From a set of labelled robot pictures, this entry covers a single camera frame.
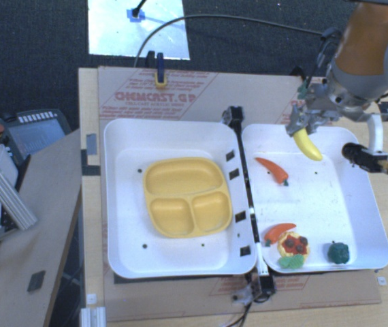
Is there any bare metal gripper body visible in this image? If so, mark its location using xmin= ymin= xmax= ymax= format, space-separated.
xmin=298 ymin=82 xmax=366 ymax=123

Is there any yellow banana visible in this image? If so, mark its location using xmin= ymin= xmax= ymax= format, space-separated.
xmin=293 ymin=127 xmax=324 ymax=162

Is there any orange chili pepper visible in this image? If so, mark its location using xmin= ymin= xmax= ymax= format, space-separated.
xmin=263 ymin=223 xmax=297 ymax=247
xmin=255 ymin=157 xmax=290 ymax=187

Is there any thin black and white rod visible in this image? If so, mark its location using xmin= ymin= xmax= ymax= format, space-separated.
xmin=231 ymin=116 xmax=270 ymax=276

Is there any white plastic tray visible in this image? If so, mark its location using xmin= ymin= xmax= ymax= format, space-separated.
xmin=103 ymin=118 xmax=259 ymax=280
xmin=241 ymin=123 xmax=388 ymax=275

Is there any brown cardboard board red print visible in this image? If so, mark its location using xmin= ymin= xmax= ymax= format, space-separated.
xmin=97 ymin=65 xmax=383 ymax=323

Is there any yellow divided plate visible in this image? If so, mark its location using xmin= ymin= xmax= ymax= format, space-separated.
xmin=142 ymin=157 xmax=233 ymax=240

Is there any dark green toy broccoli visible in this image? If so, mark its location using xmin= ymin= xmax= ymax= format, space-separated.
xmin=327 ymin=240 xmax=351 ymax=265

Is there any light green toy leaf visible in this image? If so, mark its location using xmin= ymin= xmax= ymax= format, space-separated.
xmin=277 ymin=253 xmax=306 ymax=270

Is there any black cylinder on white bracket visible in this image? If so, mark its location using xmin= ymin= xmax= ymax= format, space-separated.
xmin=341 ymin=113 xmax=388 ymax=174

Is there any black block with thin wires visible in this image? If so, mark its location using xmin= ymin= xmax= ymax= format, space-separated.
xmin=247 ymin=273 xmax=277 ymax=303
xmin=221 ymin=105 xmax=245 ymax=127

